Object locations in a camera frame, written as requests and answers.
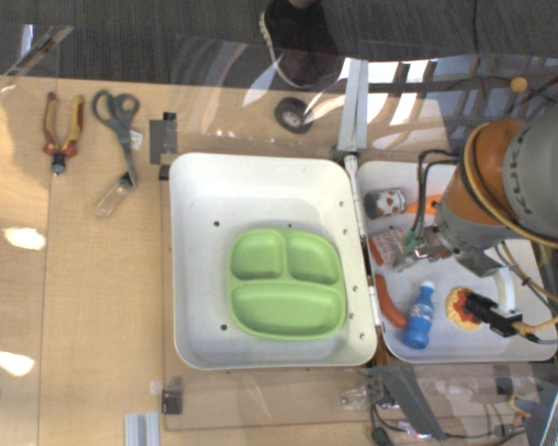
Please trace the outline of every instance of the scissors blade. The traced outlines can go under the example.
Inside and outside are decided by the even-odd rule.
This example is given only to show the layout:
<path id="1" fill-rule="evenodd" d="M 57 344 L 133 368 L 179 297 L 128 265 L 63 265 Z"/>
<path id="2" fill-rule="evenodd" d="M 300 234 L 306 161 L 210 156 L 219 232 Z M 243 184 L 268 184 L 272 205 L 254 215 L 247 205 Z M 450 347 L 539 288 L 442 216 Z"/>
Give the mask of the scissors blade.
<path id="1" fill-rule="evenodd" d="M 136 188 L 139 186 L 139 177 L 137 176 L 137 169 L 134 166 L 134 161 L 132 160 L 130 143 L 122 144 L 122 149 L 124 149 L 124 158 L 126 159 L 126 166 L 128 167 L 128 175 L 130 176 L 130 181 L 132 182 L 133 188 Z"/>

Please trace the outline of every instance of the caster wheel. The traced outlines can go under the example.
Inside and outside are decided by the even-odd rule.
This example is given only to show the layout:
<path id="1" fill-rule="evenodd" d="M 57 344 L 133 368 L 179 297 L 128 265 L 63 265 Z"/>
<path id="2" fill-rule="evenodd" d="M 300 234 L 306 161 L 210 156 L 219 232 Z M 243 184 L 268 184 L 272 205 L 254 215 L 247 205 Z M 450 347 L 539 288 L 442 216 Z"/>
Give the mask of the caster wheel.
<path id="1" fill-rule="evenodd" d="M 312 123 L 304 124 L 308 105 L 296 98 L 284 98 L 275 108 L 275 119 L 293 134 L 305 134 Z"/>

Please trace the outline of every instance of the bottle label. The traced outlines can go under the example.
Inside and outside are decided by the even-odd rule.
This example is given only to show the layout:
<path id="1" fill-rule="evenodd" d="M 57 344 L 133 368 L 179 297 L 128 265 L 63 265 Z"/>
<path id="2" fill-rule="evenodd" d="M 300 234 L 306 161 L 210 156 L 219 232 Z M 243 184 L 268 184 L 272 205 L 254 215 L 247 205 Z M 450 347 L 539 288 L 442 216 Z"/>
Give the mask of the bottle label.
<path id="1" fill-rule="evenodd" d="M 434 308 L 426 306 L 425 304 L 414 304 L 409 310 L 409 319 L 425 319 L 431 322 L 433 314 Z"/>

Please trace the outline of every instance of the blue bottle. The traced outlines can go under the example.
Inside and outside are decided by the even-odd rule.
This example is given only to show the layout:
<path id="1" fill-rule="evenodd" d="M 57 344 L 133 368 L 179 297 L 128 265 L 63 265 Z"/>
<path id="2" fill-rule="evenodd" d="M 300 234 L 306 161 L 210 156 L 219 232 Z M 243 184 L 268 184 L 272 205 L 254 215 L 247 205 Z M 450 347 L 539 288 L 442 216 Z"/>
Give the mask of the blue bottle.
<path id="1" fill-rule="evenodd" d="M 413 302 L 407 313 L 407 326 L 403 334 L 403 343 L 410 348 L 426 348 L 428 346 L 428 332 L 432 327 L 434 305 L 431 300 L 434 284 L 424 281 L 419 287 L 419 296 Z"/>

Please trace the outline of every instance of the scissors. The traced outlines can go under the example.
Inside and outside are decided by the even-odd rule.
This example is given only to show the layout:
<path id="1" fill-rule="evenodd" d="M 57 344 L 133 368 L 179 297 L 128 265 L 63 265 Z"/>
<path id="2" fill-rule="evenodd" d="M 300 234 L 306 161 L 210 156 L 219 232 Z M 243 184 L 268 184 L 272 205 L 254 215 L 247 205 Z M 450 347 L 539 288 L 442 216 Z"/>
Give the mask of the scissors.
<path id="1" fill-rule="evenodd" d="M 98 104 L 101 98 L 105 98 L 105 107 L 108 111 L 108 118 L 102 117 L 98 110 Z M 95 117 L 102 124 L 108 126 L 117 135 L 118 142 L 124 151 L 124 158 L 128 167 L 128 175 L 132 186 L 136 188 L 139 185 L 137 177 L 137 169 L 132 160 L 132 152 L 130 150 L 130 125 L 135 114 L 139 111 L 139 100 L 131 94 L 121 94 L 113 96 L 107 89 L 101 89 L 93 98 L 92 109 Z"/>

